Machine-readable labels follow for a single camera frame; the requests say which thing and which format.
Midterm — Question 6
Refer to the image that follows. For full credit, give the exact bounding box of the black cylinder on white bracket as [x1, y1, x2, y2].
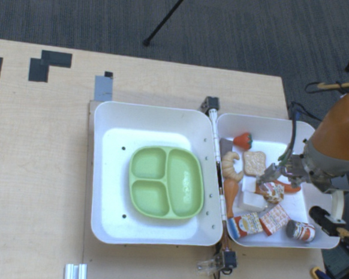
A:
[306, 187, 349, 239]

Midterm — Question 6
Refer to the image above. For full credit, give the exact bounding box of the thin black and white rod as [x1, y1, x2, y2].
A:
[200, 107, 236, 223]

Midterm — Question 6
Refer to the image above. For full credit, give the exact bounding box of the tan croissant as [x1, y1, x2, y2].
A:
[219, 150, 247, 183]

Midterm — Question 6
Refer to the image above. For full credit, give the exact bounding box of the green divided plate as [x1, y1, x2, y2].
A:
[125, 143, 209, 223]

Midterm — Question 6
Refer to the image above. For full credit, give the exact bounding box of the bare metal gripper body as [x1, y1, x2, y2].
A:
[279, 153, 336, 195]

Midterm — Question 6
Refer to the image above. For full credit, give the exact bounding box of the small white block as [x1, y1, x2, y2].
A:
[241, 175, 258, 194]

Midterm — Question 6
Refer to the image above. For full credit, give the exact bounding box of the large white block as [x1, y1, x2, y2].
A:
[236, 190, 269, 214]

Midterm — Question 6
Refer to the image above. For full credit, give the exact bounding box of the white red and blue carton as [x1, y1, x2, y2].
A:
[225, 209, 266, 242]

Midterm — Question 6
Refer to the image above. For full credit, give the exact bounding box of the white plastic tray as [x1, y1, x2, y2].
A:
[83, 99, 233, 253]
[206, 112, 349, 255]

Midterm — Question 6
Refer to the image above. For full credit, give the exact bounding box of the red and white can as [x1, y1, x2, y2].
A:
[284, 219, 317, 244]

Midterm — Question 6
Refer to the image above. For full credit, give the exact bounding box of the small white and red carton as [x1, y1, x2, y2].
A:
[254, 180, 287, 205]

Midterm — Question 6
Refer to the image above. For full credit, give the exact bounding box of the grey block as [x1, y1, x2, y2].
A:
[218, 137, 234, 157]

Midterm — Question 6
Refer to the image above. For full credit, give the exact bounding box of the red strawberry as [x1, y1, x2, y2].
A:
[232, 131, 254, 151]

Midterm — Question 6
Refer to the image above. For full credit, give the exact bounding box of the tan square biscuit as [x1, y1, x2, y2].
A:
[241, 149, 268, 178]

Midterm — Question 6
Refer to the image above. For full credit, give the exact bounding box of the black block with thin wires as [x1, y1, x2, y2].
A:
[198, 95, 221, 113]
[211, 248, 240, 275]

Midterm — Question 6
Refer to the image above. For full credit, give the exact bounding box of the red-orange sausage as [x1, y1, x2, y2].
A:
[273, 179, 302, 194]

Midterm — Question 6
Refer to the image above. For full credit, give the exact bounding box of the orange carrot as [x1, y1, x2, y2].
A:
[220, 178, 240, 220]

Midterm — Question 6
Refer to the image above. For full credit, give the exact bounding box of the orange patterned packet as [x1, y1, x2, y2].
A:
[258, 202, 293, 238]

